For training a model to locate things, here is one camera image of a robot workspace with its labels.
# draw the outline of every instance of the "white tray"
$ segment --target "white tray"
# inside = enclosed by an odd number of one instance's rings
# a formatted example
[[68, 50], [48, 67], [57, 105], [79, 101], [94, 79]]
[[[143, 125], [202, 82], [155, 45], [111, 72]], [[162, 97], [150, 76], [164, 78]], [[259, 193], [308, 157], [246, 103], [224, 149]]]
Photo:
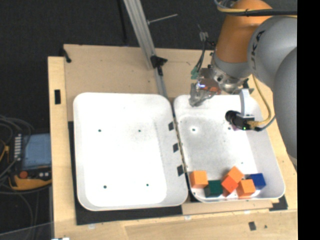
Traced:
[[184, 203], [188, 187], [178, 170], [183, 162], [167, 99], [82, 93], [73, 103], [73, 121], [77, 196], [83, 207], [108, 211]]
[[[285, 193], [285, 183], [266, 130], [233, 130], [225, 120], [229, 110], [241, 111], [239, 95], [215, 95], [202, 106], [191, 107], [189, 95], [174, 100], [177, 130], [188, 175], [206, 171], [209, 180], [221, 180], [233, 167], [245, 175], [263, 173], [266, 186], [257, 190], [251, 199], [277, 199]], [[258, 103], [249, 98], [246, 104], [255, 119], [262, 120]], [[228, 197], [206, 198], [204, 190], [192, 188], [201, 202], [237, 200], [234, 191]]]

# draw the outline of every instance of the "dark green cube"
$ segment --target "dark green cube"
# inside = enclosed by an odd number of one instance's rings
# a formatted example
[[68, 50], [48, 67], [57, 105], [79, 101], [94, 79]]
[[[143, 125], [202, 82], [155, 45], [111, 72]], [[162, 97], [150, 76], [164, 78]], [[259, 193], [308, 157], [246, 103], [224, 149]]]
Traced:
[[220, 180], [208, 180], [208, 186], [204, 188], [206, 198], [216, 198], [223, 193]]

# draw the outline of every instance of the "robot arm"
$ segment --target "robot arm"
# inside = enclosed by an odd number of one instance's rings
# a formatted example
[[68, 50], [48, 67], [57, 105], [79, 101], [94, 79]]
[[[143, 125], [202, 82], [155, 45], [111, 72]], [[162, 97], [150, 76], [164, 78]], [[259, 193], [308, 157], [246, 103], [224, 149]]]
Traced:
[[[252, 74], [273, 92], [277, 124], [297, 169], [297, 18], [261, 0], [233, 0], [231, 8], [218, 9], [232, 13], [222, 25], [211, 64], [199, 70], [197, 83], [191, 85], [189, 103], [200, 106], [219, 90], [239, 94]], [[242, 130], [257, 126], [252, 118], [228, 112], [226, 119]]]

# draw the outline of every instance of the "orange block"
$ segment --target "orange block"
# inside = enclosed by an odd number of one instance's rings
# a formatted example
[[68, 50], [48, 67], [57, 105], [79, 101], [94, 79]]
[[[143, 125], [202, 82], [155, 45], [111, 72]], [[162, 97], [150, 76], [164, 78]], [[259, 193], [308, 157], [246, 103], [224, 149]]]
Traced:
[[250, 197], [256, 192], [255, 183], [252, 179], [243, 179], [239, 182], [239, 187], [236, 189], [239, 198]]
[[205, 170], [194, 170], [189, 175], [191, 188], [203, 189], [208, 182], [207, 172]]
[[230, 176], [236, 183], [239, 183], [245, 176], [236, 166], [232, 167], [231, 170], [224, 176], [224, 179]]
[[231, 176], [227, 175], [221, 182], [221, 185], [223, 188], [222, 195], [227, 197], [238, 187], [239, 184]]

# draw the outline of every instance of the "black floor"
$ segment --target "black floor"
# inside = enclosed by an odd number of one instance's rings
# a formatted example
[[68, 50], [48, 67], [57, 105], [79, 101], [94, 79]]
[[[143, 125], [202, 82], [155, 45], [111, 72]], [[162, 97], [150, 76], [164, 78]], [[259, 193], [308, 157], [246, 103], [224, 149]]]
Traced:
[[[297, 10], [298, 0], [263, 0], [275, 9]], [[48, 56], [63, 44], [138, 46], [122, 0], [126, 37], [117, 0], [0, 0], [0, 115], [49, 128]], [[156, 48], [201, 49], [197, 24], [217, 41], [225, 15], [213, 0], [141, 0]], [[36, 224], [50, 221], [49, 191], [26, 194]], [[0, 193], [0, 233], [29, 227], [19, 195]]]

